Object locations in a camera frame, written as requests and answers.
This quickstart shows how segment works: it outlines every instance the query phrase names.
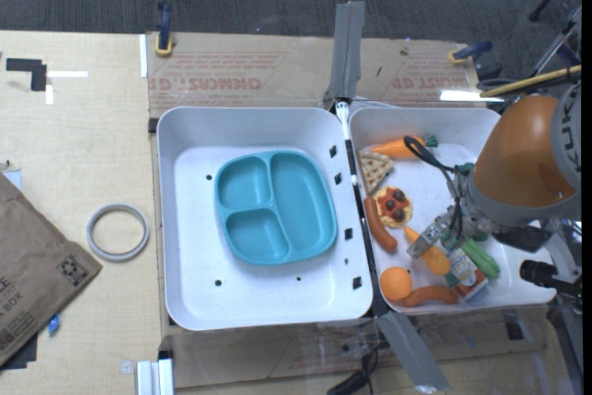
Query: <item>toy food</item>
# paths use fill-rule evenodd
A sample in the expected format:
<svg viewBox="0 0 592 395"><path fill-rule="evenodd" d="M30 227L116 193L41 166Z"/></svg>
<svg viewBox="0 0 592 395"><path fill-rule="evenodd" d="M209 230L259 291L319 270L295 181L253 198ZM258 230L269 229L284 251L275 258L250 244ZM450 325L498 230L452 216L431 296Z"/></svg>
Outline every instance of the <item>toy food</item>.
<svg viewBox="0 0 592 395"><path fill-rule="evenodd" d="M380 274L380 289L387 300L396 302L408 297L412 287L411 275L401 266L391 266Z"/></svg>
<svg viewBox="0 0 592 395"><path fill-rule="evenodd" d="M385 154L379 154L370 150L360 152L359 157L364 174L366 193L372 194L392 169L392 160Z"/></svg>
<svg viewBox="0 0 592 395"><path fill-rule="evenodd" d="M403 298L402 303L404 306L412 308L429 300L441 300L448 304L455 304L459 301L459 295L453 289L445 286L428 285L411 291L407 297Z"/></svg>
<svg viewBox="0 0 592 395"><path fill-rule="evenodd" d="M469 239L461 248L487 278L495 279L500 276L501 270L498 263L473 239Z"/></svg>
<svg viewBox="0 0 592 395"><path fill-rule="evenodd" d="M380 221L389 228L401 228L411 219L413 205L400 188L386 186L375 195Z"/></svg>
<svg viewBox="0 0 592 395"><path fill-rule="evenodd" d="M409 226L403 226L405 236L411 244L419 239L419 232ZM436 275L446 275L450 272L450 260L436 245L432 245L420 257L427 267Z"/></svg>
<svg viewBox="0 0 592 395"><path fill-rule="evenodd" d="M411 136L413 139L416 139L420 142L424 147L437 147L438 140L433 135L430 135L426 140L422 139L421 137L417 137L415 135ZM407 148L405 145L404 138L400 138L397 140L393 140L391 142L382 143L381 145L377 145L370 149L371 152L377 152L379 154L385 154L390 158L414 158L415 154Z"/></svg>
<svg viewBox="0 0 592 395"><path fill-rule="evenodd" d="M397 249L397 240L390 235L380 220L376 201L372 196L364 199L364 210L368 219L368 227L376 242L378 242L387 252L395 252Z"/></svg>
<svg viewBox="0 0 592 395"><path fill-rule="evenodd" d="M444 278L464 300L470 300L488 285L489 279L462 248L451 251L447 256L450 272Z"/></svg>

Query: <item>toy sausage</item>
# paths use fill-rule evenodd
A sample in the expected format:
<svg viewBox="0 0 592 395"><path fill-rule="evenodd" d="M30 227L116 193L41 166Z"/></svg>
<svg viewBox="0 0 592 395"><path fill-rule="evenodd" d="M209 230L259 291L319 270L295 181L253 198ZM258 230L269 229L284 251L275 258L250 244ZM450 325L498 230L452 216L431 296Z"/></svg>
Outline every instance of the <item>toy sausage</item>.
<svg viewBox="0 0 592 395"><path fill-rule="evenodd" d="M398 244L397 240L390 235L384 224L382 224L380 221L378 208L376 207L376 201L372 196L367 196L364 199L364 210L368 219L368 227L370 228L370 232L372 232L375 240L387 252L395 252Z"/></svg>
<svg viewBox="0 0 592 395"><path fill-rule="evenodd" d="M412 308L428 300L442 300L448 304L459 301L459 295L451 288L440 285L429 285L413 290L407 298L403 298L403 306Z"/></svg>

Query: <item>cardboard sheet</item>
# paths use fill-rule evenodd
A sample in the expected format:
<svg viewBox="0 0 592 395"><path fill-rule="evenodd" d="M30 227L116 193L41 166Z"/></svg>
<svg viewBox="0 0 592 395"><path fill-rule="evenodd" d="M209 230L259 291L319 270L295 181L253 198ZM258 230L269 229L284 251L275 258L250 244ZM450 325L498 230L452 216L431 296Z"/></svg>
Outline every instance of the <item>cardboard sheet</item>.
<svg viewBox="0 0 592 395"><path fill-rule="evenodd" d="M317 106L331 77L332 38L175 32L169 57L156 55L155 39L155 32L146 39L152 120L180 105ZM464 46L364 38L357 96L426 105L439 103L441 90L475 91L473 62L447 58Z"/></svg>
<svg viewBox="0 0 592 395"><path fill-rule="evenodd" d="M101 268L0 173L0 366Z"/></svg>

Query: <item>clear tape roll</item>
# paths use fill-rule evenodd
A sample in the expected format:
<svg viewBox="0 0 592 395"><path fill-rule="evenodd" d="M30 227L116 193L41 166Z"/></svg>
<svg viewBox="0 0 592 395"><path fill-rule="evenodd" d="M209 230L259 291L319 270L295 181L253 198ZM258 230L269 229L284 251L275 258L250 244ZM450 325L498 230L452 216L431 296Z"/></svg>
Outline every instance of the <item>clear tape roll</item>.
<svg viewBox="0 0 592 395"><path fill-rule="evenodd" d="M132 214L133 216L138 218L138 220L141 222L143 226L143 234L140 243L138 243L138 245L136 245L130 251L124 253L112 253L102 249L96 243L93 236L94 226L96 225L97 221L105 214L115 211L123 211ZM126 262L129 259L135 257L146 246L149 237L150 224L148 223L148 218L138 207L128 203L112 203L100 207L94 212L94 214L89 219L88 224L86 225L86 240L89 242L91 250L99 257L110 262Z"/></svg>

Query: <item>blue plate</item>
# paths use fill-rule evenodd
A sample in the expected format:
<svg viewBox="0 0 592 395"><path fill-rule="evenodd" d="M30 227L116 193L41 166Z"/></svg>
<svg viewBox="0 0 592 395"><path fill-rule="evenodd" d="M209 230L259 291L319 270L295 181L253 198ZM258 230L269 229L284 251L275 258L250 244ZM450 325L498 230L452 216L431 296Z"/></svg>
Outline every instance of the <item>blue plate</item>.
<svg viewBox="0 0 592 395"><path fill-rule="evenodd" d="M248 154L216 175L216 206L232 252L255 265L297 262L328 250L337 236L323 175L293 151Z"/></svg>

